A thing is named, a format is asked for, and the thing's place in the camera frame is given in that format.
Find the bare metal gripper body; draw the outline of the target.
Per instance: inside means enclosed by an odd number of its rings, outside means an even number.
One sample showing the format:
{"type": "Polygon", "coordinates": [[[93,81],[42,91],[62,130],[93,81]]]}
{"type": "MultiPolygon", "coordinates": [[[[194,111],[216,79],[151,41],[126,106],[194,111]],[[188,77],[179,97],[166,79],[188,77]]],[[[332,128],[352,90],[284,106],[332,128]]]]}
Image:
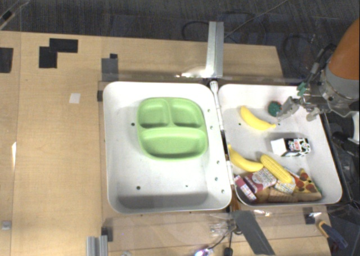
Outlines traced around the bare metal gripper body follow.
{"type": "Polygon", "coordinates": [[[298,85],[300,105],[306,109],[318,107],[322,113],[334,112],[340,116],[352,116],[350,105],[353,99],[332,88],[328,81],[301,82],[298,85]]]}

